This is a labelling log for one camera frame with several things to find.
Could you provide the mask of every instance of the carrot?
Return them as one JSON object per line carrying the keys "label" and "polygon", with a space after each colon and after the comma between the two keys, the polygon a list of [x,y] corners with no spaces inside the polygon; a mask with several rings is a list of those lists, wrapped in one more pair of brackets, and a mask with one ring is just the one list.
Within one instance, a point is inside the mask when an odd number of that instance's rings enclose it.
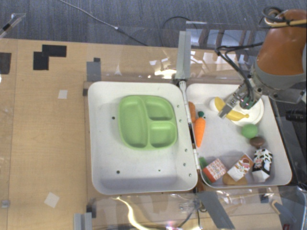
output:
{"label": "carrot", "polygon": [[198,116],[199,118],[195,121],[194,134],[196,146],[199,148],[201,146],[202,137],[205,132],[206,120],[203,112],[198,112]]}
{"label": "carrot", "polygon": [[196,121],[196,110],[193,102],[189,102],[189,109],[190,109],[192,123],[194,123]]}

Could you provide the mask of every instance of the green divided plate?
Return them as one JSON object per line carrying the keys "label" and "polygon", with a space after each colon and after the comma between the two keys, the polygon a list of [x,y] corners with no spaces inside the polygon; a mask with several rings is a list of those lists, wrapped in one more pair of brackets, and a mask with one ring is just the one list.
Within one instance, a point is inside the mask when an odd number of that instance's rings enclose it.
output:
{"label": "green divided plate", "polygon": [[177,141],[177,124],[171,103],[159,96],[130,95],[118,108],[122,141],[130,148],[167,148]]}

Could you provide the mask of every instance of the black square marker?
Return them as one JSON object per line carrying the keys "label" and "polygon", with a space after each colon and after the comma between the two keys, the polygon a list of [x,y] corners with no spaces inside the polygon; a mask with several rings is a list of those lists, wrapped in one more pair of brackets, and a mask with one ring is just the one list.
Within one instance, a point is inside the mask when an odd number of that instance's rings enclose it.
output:
{"label": "black square marker", "polygon": [[9,74],[11,69],[11,53],[0,53],[0,74]]}
{"label": "black square marker", "polygon": [[83,96],[87,96],[88,89],[83,89]]}
{"label": "black square marker", "polygon": [[43,56],[42,52],[34,52],[33,70],[49,70],[49,57]]}
{"label": "black square marker", "polygon": [[66,57],[66,46],[43,45],[43,56],[45,57]]}

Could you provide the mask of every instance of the tape piece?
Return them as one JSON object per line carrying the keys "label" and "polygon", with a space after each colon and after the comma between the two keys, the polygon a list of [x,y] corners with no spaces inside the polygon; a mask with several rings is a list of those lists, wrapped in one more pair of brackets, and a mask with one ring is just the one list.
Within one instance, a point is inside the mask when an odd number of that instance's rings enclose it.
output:
{"label": "tape piece", "polygon": [[10,23],[7,23],[4,27],[2,27],[2,29],[4,30],[4,31],[7,31],[9,28],[11,28],[12,27],[12,25],[10,24]]}
{"label": "tape piece", "polygon": [[11,68],[11,53],[0,52],[0,74],[9,74]]}
{"label": "tape piece", "polygon": [[67,47],[58,45],[43,45],[43,56],[66,57]]}
{"label": "tape piece", "polygon": [[101,81],[101,62],[86,63],[86,79],[88,82]]}
{"label": "tape piece", "polygon": [[52,208],[55,208],[57,206],[57,203],[59,201],[59,196],[56,196],[53,193],[49,193],[47,198],[45,199],[44,203]]}
{"label": "tape piece", "polygon": [[42,52],[34,52],[33,70],[49,70],[49,57],[43,56]]}
{"label": "tape piece", "polygon": [[83,89],[83,96],[87,96],[88,89]]}
{"label": "tape piece", "polygon": [[67,99],[68,90],[60,90],[58,99]]}
{"label": "tape piece", "polygon": [[1,201],[1,208],[9,208],[11,205],[11,202],[9,200],[2,200]]}

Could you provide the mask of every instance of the banana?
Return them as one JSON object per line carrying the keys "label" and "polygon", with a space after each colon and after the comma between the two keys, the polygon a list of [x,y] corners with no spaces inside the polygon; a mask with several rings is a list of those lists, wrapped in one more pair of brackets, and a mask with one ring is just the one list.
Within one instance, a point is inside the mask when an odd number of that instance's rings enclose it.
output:
{"label": "banana", "polygon": [[[215,107],[218,111],[221,111],[221,109],[225,106],[225,102],[220,97],[216,97],[214,99],[214,104],[215,104]],[[248,114],[242,114],[240,112],[231,110],[230,113],[228,113],[226,115],[226,117],[228,119],[232,120],[232,121],[239,121],[244,117],[249,118],[249,115]]]}

